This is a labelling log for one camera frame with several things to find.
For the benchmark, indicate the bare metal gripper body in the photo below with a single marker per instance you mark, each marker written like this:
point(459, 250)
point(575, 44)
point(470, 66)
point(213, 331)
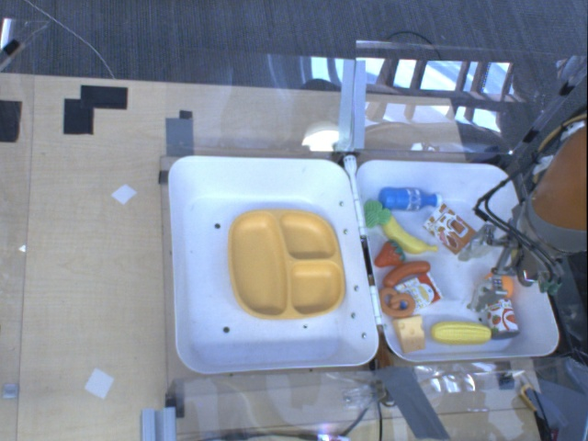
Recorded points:
point(513, 239)

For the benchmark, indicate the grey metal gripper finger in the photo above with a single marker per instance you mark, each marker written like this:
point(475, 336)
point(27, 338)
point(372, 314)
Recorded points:
point(478, 242)
point(486, 294)

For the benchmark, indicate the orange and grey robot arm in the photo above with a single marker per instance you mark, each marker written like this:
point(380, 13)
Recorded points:
point(562, 177)

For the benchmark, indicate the orange ball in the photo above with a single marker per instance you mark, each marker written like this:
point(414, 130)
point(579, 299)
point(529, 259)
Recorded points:
point(507, 285)

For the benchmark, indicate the white plastic tray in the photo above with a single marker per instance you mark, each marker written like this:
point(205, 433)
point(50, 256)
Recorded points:
point(459, 287)
point(206, 292)

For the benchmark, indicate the white and red can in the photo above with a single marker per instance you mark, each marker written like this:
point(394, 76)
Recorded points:
point(503, 320)

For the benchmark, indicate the white and brown carton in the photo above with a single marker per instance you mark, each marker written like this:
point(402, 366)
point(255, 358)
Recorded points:
point(449, 229)

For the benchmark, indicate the yellow corn cob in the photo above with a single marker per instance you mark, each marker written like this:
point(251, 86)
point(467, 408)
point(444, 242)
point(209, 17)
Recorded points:
point(459, 333)

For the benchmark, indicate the white red and yellow packet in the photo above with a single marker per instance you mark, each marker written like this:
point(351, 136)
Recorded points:
point(422, 292)

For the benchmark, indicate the yellow banana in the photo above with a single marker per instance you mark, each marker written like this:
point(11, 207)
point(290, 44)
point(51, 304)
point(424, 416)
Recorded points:
point(406, 239)

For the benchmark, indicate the red sausage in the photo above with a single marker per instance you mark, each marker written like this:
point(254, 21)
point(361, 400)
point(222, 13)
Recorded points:
point(406, 271)

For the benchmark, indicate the blue bottle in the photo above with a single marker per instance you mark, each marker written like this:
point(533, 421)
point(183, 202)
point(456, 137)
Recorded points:
point(404, 199)

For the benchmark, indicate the yellow cheese wedge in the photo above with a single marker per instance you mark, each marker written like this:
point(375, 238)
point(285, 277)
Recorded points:
point(409, 333)

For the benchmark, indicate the red strawberry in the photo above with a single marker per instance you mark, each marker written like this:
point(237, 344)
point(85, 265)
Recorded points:
point(388, 255)

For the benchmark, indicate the orange pretzel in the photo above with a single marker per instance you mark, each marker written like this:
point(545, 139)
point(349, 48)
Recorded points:
point(396, 309)

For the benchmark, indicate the green broccoli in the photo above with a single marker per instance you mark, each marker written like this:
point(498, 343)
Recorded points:
point(376, 213)

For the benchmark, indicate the yellow divided plate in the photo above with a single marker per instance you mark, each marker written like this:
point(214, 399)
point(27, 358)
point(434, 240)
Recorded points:
point(257, 264)

